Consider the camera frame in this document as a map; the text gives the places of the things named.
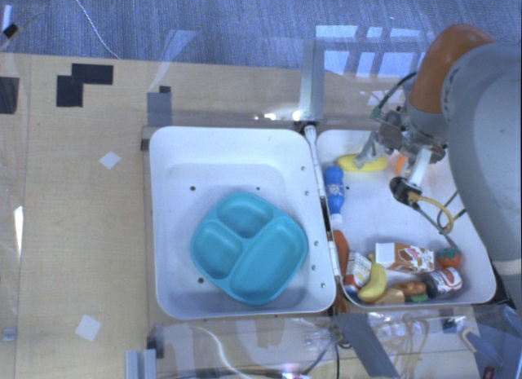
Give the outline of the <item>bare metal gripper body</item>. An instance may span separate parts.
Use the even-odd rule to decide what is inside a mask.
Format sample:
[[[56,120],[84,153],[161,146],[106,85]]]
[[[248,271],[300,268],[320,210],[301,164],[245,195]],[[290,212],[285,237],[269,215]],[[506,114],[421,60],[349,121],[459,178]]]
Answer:
[[[380,123],[376,141],[385,150],[398,151],[413,164],[427,152],[429,164],[445,158],[447,148],[447,122],[442,113],[424,112],[417,108],[399,111],[374,110],[374,119]]]

